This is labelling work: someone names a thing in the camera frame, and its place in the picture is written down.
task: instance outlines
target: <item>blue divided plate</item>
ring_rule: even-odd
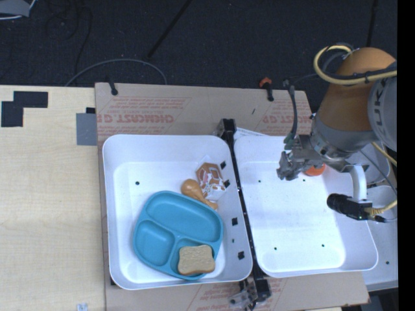
[[[207,244],[216,260],[222,237],[222,218],[215,210],[183,194],[159,191],[144,204],[132,243],[146,265],[181,279],[197,280],[206,273],[178,273],[180,248]]]

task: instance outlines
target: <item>light wood surface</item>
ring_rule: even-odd
[[[48,91],[49,105],[0,128],[0,310],[104,310],[97,147],[76,134],[94,89],[0,86],[0,101],[13,91]]]

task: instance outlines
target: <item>cardboard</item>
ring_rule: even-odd
[[[231,310],[228,298],[239,291],[238,282],[190,284],[129,291],[111,285],[108,265],[108,228],[102,145],[118,133],[211,135],[221,119],[235,119],[237,127],[266,135],[287,135],[293,110],[289,94],[274,90],[269,102],[262,89],[95,84],[97,143],[101,186],[102,237],[107,310]],[[297,133],[311,129],[311,110],[303,91],[296,92]],[[268,278],[272,296],[256,310],[305,310],[369,302],[360,272]]]

